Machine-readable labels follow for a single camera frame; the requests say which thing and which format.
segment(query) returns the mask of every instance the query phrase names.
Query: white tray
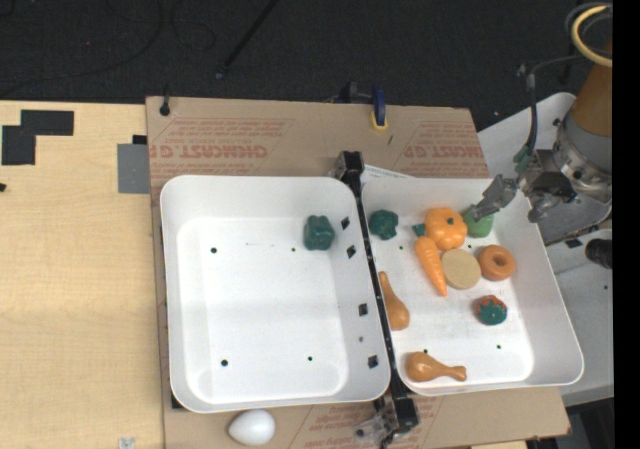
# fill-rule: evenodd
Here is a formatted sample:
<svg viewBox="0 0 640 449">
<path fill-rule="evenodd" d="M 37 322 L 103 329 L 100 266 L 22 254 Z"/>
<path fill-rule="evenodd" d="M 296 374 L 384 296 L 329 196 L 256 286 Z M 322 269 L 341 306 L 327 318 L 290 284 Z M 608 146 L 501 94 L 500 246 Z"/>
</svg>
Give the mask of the white tray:
<svg viewBox="0 0 640 449">
<path fill-rule="evenodd" d="M 396 295 L 410 311 L 408 328 L 392 332 L 398 371 L 405 384 L 422 395 L 495 390 L 576 382 L 583 371 L 582 353 L 549 263 L 537 225 L 527 221 L 527 198 L 516 198 L 495 214 L 485 238 L 467 237 L 462 247 L 477 255 L 488 244 L 511 251 L 517 270 L 501 282 L 481 278 L 467 290 L 448 288 L 440 296 L 413 249 L 412 226 L 423 223 L 431 207 L 463 212 L 482 199 L 490 179 L 394 179 L 368 182 L 362 193 L 367 215 L 379 209 L 399 217 L 397 236 L 383 241 L 371 236 L 378 271 L 386 271 Z M 474 301 L 494 294 L 507 307 L 507 319 L 483 325 L 473 312 Z M 467 368 L 467 380 L 439 377 L 412 382 L 405 359 L 414 351 L 449 365 Z"/>
<path fill-rule="evenodd" d="M 181 176 L 160 197 L 171 387 L 187 409 L 367 401 L 390 368 L 355 197 L 326 177 Z M 311 215 L 335 239 L 307 250 Z"/>
</svg>

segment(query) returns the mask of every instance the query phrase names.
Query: toy donut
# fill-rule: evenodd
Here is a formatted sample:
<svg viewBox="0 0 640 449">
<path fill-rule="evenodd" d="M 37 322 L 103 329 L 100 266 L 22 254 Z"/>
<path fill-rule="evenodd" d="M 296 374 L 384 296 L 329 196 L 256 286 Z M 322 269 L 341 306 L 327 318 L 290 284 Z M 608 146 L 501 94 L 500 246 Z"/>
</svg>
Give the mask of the toy donut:
<svg viewBox="0 0 640 449">
<path fill-rule="evenodd" d="M 500 245 L 485 246 L 478 255 L 482 276 L 489 280 L 504 280 L 513 275 L 516 261 L 511 252 Z"/>
</svg>

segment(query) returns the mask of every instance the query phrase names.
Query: yellow cable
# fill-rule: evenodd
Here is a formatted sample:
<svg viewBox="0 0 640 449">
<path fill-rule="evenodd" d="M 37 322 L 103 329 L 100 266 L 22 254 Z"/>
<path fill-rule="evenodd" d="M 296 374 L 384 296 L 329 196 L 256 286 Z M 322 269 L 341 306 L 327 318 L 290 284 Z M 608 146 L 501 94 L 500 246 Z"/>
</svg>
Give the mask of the yellow cable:
<svg viewBox="0 0 640 449">
<path fill-rule="evenodd" d="M 589 10 L 586 10 L 580 14 L 579 17 L 576 17 L 576 20 L 573 22 L 571 26 L 571 40 L 573 41 L 573 45 L 586 57 L 591 61 L 597 63 L 598 65 L 604 65 L 605 67 L 613 67 L 613 59 L 605 58 L 604 56 L 600 56 L 599 54 L 594 53 L 591 49 L 589 49 L 585 43 L 580 38 L 580 34 L 578 30 L 580 29 L 580 25 L 592 15 L 596 13 L 600 13 L 606 9 L 606 6 L 594 6 Z"/>
</svg>

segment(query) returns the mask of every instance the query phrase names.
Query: cardboard box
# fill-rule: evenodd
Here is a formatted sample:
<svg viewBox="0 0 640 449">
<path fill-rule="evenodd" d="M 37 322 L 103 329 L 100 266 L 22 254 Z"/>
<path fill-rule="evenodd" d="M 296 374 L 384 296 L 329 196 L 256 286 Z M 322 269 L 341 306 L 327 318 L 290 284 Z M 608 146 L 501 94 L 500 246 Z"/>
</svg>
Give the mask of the cardboard box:
<svg viewBox="0 0 640 449">
<path fill-rule="evenodd" d="M 175 402 L 169 383 L 166 288 L 159 194 L 186 174 L 321 176 L 342 151 L 365 164 L 416 177 L 488 177 L 471 114 L 447 107 L 387 106 L 388 128 L 371 123 L 372 106 L 171 98 L 146 102 L 154 228 L 165 442 L 169 448 L 241 447 L 227 434 L 235 412 L 196 414 Z M 416 397 L 420 424 L 393 447 L 445 448 L 567 434 L 570 423 L 555 387 Z M 372 403 L 270 410 L 276 435 L 266 448 L 376 447 L 354 437 L 375 413 Z"/>
</svg>

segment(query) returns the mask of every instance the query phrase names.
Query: orange carrot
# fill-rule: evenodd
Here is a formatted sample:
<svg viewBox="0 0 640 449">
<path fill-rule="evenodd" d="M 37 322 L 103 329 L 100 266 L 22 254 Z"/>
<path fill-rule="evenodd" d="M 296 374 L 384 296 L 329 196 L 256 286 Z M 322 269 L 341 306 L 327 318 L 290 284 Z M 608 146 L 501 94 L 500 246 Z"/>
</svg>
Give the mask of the orange carrot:
<svg viewBox="0 0 640 449">
<path fill-rule="evenodd" d="M 433 285 L 442 296 L 446 296 L 447 281 L 436 242 L 429 237 L 420 236 L 414 245 L 414 250 Z"/>
</svg>

